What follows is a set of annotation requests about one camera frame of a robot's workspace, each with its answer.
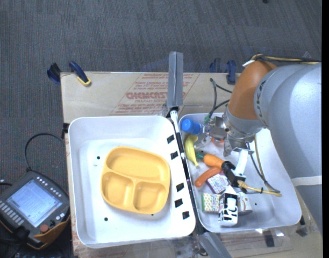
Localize green and yellow carton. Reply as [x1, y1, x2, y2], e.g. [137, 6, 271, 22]
[201, 192, 223, 213]

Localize orange sausage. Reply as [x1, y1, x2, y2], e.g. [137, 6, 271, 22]
[194, 166, 222, 189]

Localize pink and white packet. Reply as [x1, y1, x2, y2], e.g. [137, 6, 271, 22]
[206, 174, 230, 195]

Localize white plastic tray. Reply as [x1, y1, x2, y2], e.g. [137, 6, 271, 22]
[68, 115, 197, 249]
[178, 112, 302, 234]

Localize clear bottle with blue cap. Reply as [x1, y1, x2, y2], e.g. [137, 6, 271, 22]
[180, 118, 206, 135]

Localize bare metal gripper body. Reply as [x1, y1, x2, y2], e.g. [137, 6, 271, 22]
[207, 116, 255, 157]

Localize yellow divided plate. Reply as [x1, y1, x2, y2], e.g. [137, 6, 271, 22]
[100, 146, 171, 215]

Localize white and black carton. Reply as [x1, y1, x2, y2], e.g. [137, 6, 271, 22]
[218, 192, 239, 227]

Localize black cylinder on white bracket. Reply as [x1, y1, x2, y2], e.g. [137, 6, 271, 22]
[220, 147, 254, 190]

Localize brown cardboard board red print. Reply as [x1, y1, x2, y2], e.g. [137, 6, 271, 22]
[59, 71, 323, 258]

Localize yellow banana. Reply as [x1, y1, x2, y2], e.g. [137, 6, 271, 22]
[184, 134, 200, 168]

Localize orange carrot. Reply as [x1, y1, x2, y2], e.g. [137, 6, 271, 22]
[195, 152, 226, 169]

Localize white and orange carton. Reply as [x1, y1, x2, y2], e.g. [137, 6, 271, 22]
[235, 191, 254, 216]

